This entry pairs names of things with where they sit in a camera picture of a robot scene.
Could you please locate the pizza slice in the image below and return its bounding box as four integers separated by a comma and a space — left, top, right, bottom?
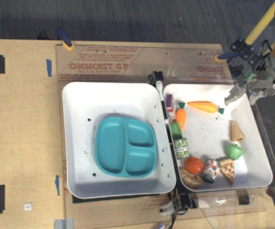
219, 158, 236, 185

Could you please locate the brown cardboard board, red print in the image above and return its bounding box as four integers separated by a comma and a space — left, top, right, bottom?
55, 41, 268, 229

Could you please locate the teal divided plate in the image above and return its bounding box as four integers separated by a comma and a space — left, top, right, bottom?
94, 116, 158, 179

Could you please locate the short orange carrot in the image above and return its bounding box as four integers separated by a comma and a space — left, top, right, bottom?
175, 101, 188, 132

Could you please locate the green patterned can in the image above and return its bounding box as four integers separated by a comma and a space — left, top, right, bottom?
173, 137, 191, 160

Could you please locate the white plastic tray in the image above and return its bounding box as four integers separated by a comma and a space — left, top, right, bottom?
61, 81, 177, 199
162, 83, 274, 193

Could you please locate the purple and white carton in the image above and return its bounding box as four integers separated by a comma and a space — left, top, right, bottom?
165, 94, 177, 120

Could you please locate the orange tomato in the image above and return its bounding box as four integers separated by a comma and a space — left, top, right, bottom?
184, 156, 205, 176

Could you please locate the tan bread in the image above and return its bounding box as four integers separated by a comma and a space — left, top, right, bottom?
179, 167, 205, 189

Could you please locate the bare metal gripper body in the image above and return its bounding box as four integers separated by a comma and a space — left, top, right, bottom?
243, 70, 275, 97

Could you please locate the long orange carrot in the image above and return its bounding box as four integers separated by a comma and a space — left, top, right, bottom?
187, 101, 225, 115

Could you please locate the green apple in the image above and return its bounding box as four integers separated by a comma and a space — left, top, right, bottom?
225, 144, 244, 160

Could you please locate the green carton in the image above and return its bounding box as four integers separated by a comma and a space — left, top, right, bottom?
169, 122, 183, 140

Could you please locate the white and orange can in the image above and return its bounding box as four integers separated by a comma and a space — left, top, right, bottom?
200, 158, 221, 184

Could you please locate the tan ice cream cone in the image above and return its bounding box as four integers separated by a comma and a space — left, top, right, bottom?
230, 120, 245, 142

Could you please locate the black block with thin wires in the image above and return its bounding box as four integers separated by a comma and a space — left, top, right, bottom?
148, 71, 164, 85
178, 192, 199, 210

